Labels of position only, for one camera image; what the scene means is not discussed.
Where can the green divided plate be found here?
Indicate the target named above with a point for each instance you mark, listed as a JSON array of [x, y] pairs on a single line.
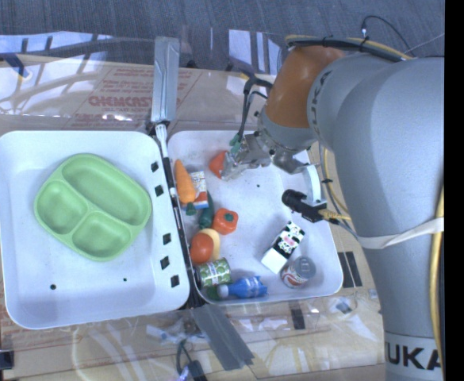
[[97, 197]]

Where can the white plastic tray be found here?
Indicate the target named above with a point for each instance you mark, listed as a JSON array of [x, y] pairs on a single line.
[[29, 292], [255, 197]]

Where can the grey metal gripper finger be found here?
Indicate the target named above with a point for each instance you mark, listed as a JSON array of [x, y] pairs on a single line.
[[240, 169], [229, 164]]

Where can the black cylinder on white bracket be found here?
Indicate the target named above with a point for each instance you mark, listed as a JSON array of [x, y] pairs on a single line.
[[301, 202]]

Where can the orange toy bell pepper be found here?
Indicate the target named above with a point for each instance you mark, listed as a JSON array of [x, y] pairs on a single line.
[[225, 220]]

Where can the blue bottle white cap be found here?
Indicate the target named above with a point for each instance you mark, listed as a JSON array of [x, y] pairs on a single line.
[[247, 288]]

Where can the orange-red toy food piece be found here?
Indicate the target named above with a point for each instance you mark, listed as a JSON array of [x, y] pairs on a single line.
[[217, 165]]

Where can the red and white can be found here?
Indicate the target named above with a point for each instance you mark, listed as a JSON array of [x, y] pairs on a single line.
[[297, 273]]

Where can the dark green toy vegetable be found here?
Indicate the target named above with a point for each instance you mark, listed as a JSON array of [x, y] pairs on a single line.
[[206, 214]]

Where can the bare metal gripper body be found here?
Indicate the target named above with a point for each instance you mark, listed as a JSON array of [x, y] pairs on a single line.
[[253, 152]]

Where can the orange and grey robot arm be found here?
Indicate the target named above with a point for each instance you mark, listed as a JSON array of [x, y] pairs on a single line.
[[378, 141]]

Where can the black and white cow carton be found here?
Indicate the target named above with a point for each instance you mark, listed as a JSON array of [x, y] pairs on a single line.
[[283, 246]]

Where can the red toy tomato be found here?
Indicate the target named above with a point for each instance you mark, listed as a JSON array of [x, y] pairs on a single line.
[[201, 249]]

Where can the orange carrot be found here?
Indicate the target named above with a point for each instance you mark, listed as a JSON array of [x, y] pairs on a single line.
[[184, 183]]

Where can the green can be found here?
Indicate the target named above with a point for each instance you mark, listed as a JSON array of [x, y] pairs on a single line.
[[213, 273]]

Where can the brown cardboard board red print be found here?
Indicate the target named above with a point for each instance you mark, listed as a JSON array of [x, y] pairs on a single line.
[[108, 93]]

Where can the small white orange blue carton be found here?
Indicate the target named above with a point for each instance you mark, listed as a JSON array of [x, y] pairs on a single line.
[[200, 189]]

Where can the yellow toy fruit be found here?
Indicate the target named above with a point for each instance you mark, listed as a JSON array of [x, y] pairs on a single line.
[[215, 239]]

